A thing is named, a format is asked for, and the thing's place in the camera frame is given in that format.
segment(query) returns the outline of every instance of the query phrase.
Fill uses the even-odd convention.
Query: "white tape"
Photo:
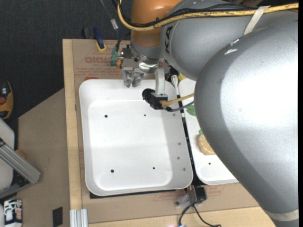
[[[274,214],[267,211],[264,212],[266,212],[270,218],[278,221],[292,221],[299,218],[299,209],[285,214]]]
[[[261,16],[263,15],[264,11],[266,9],[268,9],[269,7],[270,6],[262,6],[256,10],[256,12],[252,16],[250,22],[248,23],[248,25],[244,31],[244,35],[250,33],[253,30],[253,28],[255,27],[255,25],[257,24],[257,22],[260,20]]]

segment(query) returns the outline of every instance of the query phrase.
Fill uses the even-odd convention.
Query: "white plastic object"
[[[0,118],[0,137],[6,144],[14,148],[15,133],[14,131]],[[8,188],[13,180],[13,168],[0,158],[0,191]]]
[[[181,189],[191,184],[180,113],[154,110],[142,98],[146,88],[155,89],[155,81],[143,80],[131,88],[122,80],[91,79],[81,84],[85,179],[93,194]],[[176,98],[168,82],[165,94],[169,100]]]
[[[190,79],[183,79],[179,82],[180,96],[192,94],[195,90],[196,82]],[[190,103],[193,99],[183,100],[183,105]],[[198,145],[200,125],[197,117],[190,115],[185,111],[185,119],[189,135],[189,141],[192,148],[193,159],[195,163],[198,178],[208,185],[217,185],[224,183],[237,183],[237,179],[230,173],[217,155],[204,155]]]
[[[0,227],[4,227],[4,208],[0,204]]]

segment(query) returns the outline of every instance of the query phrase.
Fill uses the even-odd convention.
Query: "yellow and black tool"
[[[13,91],[8,81],[0,79],[0,118],[8,119],[13,111]]]

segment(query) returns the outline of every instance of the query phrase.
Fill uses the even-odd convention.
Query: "yellow cable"
[[[182,100],[185,100],[185,99],[188,99],[190,97],[194,96],[194,94],[190,94],[190,95],[187,95],[187,96],[183,96],[183,97],[180,97],[180,98],[177,98],[175,100],[170,100],[170,101],[166,101],[166,100],[160,100],[159,102],[161,103],[162,107],[167,107],[173,103],[177,103],[177,102],[180,102]]]
[[[292,3],[292,4],[286,4],[286,5],[281,5],[281,6],[275,6],[275,7],[269,7],[264,11],[264,13],[272,13],[272,12],[277,12],[277,11],[282,11],[282,10],[289,10],[289,9],[298,9],[299,8],[299,3]],[[165,19],[164,21],[161,21],[159,23],[156,23],[153,26],[149,27],[135,27],[130,24],[128,24],[122,17],[122,13],[120,10],[120,7],[118,6],[118,16],[122,22],[127,28],[131,30],[136,30],[136,31],[148,31],[148,30],[153,30],[155,28],[164,26],[166,24],[182,20],[185,18],[193,18],[193,17],[231,17],[231,16],[249,16],[249,15],[254,15],[256,12],[255,10],[235,10],[235,11],[220,11],[220,12],[193,12],[193,13],[188,13],[188,14],[183,14],[179,16],[175,16],[172,18]]]

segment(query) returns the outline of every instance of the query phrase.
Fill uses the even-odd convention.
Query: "black square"
[[[53,210],[53,227],[57,227],[63,224],[63,208],[57,208]]]

